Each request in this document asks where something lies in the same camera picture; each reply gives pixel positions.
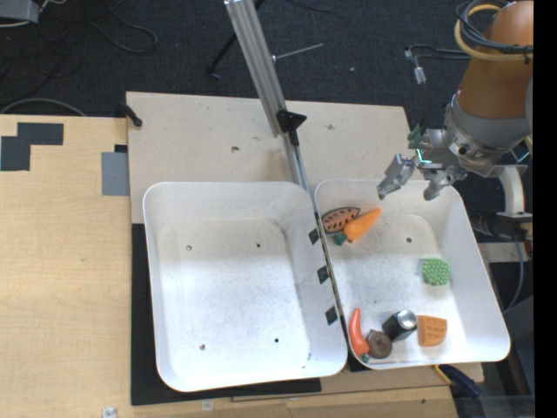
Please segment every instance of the cylindrical can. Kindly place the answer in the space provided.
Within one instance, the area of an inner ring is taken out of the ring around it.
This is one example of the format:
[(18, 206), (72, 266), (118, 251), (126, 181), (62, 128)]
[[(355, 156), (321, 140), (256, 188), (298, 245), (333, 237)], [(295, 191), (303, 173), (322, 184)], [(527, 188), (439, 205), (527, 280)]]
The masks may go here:
[(383, 322), (383, 332), (393, 342), (406, 339), (417, 328), (418, 320), (410, 310), (400, 310)]

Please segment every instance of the green sponge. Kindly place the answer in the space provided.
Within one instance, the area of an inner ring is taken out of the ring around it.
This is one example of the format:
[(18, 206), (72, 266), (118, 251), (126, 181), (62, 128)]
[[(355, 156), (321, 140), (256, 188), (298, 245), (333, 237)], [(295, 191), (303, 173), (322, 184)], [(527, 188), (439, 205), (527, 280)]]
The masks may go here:
[(422, 274), (425, 283), (435, 286), (446, 285), (449, 281), (449, 265), (437, 257), (425, 259)]

